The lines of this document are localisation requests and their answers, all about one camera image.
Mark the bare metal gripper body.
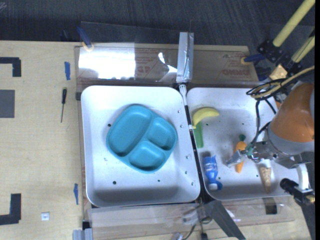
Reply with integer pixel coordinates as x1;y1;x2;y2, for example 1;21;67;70
246;140;279;163

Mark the orange carrot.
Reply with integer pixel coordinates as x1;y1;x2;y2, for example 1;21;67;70
234;134;248;174

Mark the blue plastic bottle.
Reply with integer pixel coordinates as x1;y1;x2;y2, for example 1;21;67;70
202;155;224;192

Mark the beige wafer cone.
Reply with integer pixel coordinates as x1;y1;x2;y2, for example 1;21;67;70
258;166;273;194

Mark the white plastic tray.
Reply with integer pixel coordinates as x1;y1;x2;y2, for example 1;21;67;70
186;86;301;202
80;84;202;208

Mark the green flat bar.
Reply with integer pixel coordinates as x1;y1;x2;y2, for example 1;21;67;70
194;120;205;149

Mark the thin black and white rod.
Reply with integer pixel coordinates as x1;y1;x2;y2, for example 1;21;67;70
178;83;205;205

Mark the yellow banana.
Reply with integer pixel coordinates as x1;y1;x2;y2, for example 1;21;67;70
191;106;221;130

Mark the blue divided plate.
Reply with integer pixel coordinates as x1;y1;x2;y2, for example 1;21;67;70
105;104;179;174

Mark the black screwdriver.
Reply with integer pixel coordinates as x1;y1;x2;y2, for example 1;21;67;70
60;87;68;124

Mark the black cylinder on white bracket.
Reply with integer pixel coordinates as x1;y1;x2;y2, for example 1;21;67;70
279;162;316;206

